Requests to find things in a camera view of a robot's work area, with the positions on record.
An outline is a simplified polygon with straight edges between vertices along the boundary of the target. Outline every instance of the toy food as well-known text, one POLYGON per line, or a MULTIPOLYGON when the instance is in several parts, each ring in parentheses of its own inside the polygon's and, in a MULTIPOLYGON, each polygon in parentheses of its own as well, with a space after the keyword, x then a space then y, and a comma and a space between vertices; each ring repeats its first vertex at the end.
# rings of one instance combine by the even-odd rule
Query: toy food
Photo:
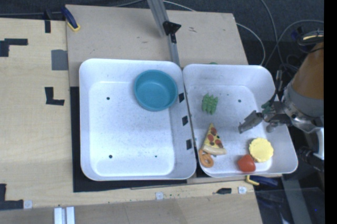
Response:
POLYGON ((217 131, 214 128, 213 123, 210 124, 206 138, 202 147, 199 149, 200 163, 207 168, 214 165, 214 160, 211 155, 224 155, 227 154, 227 150, 223 147, 220 137, 217 135, 217 131))
POLYGON ((224 155, 227 154, 227 150, 223 147, 219 135, 213 123, 210 124, 206 134, 206 138, 201 149, 212 155, 224 155))
POLYGON ((211 115, 215 113, 217 102, 219 101, 218 97, 209 96, 207 93, 202 99, 202 110, 203 112, 210 113, 211 115))
POLYGON ((274 154, 274 148, 265 138, 255 138, 249 144, 249 153, 256 162, 269 160, 274 154))
POLYGON ((251 172, 256 170, 254 159, 251 155, 246 154, 242 158, 237 161, 237 165, 239 166, 241 171, 251 172))
POLYGON ((199 160, 202 166, 206 168, 211 168, 214 165, 211 154, 204 152, 202 149, 199 150, 199 160))

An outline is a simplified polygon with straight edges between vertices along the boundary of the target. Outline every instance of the metal pole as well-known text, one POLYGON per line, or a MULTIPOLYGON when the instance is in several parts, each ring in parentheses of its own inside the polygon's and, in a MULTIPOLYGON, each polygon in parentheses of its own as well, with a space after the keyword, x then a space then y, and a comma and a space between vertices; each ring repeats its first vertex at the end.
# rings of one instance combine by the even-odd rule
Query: metal pole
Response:
POLYGON ((155 22, 161 36, 167 35, 168 46, 171 54, 171 61, 180 66, 178 49, 176 45, 175 32, 180 28, 180 25, 169 21, 163 0, 147 0, 152 11, 155 22))

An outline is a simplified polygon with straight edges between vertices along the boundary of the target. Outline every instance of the wooden board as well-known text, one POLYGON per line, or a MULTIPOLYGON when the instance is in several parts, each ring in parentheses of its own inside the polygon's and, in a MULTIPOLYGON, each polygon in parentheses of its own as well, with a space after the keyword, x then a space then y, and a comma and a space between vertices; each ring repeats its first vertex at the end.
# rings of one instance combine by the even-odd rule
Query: wooden board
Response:
MULTIPOLYGON (((262 224, 254 193, 75 207, 80 224, 262 224)), ((0 212, 3 224, 53 223, 53 211, 0 212)))
MULTIPOLYGON (((89 58, 171 60, 166 36, 149 9, 67 5, 78 32, 67 28, 70 86, 89 58)), ((181 67, 192 63, 248 64, 233 14, 167 11, 182 25, 176 33, 181 67)))

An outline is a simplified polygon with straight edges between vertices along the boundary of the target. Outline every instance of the red toy tomato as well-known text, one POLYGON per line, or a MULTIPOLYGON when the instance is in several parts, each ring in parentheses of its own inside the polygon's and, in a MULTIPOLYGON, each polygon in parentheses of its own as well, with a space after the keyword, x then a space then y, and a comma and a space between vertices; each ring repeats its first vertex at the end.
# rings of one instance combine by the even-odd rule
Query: red toy tomato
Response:
POLYGON ((238 164, 240 170, 244 171, 244 172, 250 172, 250 171, 256 170, 255 162, 254 162, 252 156, 249 155, 249 154, 246 154, 241 159, 239 159, 237 161, 237 164, 238 164))

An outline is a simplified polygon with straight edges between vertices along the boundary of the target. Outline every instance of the black clamp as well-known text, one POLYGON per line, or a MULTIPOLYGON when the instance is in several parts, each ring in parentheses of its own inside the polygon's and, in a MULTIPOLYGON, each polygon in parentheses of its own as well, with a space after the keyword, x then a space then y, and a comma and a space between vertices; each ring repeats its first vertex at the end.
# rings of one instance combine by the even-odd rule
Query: black clamp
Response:
POLYGON ((65 16, 65 19, 67 20, 67 25, 69 26, 69 28, 74 32, 78 32, 81 27, 76 22, 72 13, 66 7, 61 7, 61 13, 65 16))
POLYGON ((163 27, 165 30, 165 34, 171 36, 171 42, 176 44, 177 40, 175 38, 175 33, 181 28, 181 25, 170 21, 165 21, 163 23, 163 27))

